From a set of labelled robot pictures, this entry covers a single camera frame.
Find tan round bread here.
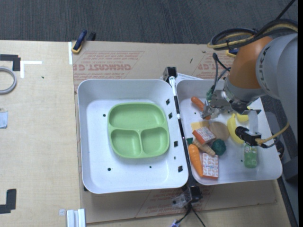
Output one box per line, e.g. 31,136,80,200
209,121,230,142

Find green clear plastic bottle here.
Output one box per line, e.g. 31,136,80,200
243,143,258,169

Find brown cardboard board red print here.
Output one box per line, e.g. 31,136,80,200
71,40,278,224

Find yellow banana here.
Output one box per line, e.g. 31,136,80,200
227,113,246,145

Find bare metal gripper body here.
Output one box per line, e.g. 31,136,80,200
207,89,249,114

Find green divided plate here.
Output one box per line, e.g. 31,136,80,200
107,102,171,159

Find black block with thin wires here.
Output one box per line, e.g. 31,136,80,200
162,66,178,81
180,185,204,203

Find thin black and white rod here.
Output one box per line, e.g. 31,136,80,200
169,76,190,189

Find green broccoli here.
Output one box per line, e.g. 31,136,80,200
211,139,227,156

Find black cylinder on white bracket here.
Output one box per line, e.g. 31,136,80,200
234,109,262,147

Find white paper sheet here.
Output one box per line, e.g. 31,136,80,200
176,72,205,81

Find white plastic tray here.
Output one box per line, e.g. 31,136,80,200
176,79,283,186
77,79,189,195

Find beige parsnip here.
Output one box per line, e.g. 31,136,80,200
187,138,216,157

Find large orange carton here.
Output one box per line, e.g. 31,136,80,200
200,152,220,180

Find small orange carton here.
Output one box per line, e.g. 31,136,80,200
192,126,216,145

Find yellow cheese slice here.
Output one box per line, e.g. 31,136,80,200
190,120,210,132

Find orange carrot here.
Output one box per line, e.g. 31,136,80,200
187,143,205,178

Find orange sausage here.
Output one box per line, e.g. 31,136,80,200
191,96,212,121

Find small yellow fruit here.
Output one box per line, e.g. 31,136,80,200
236,112,250,123

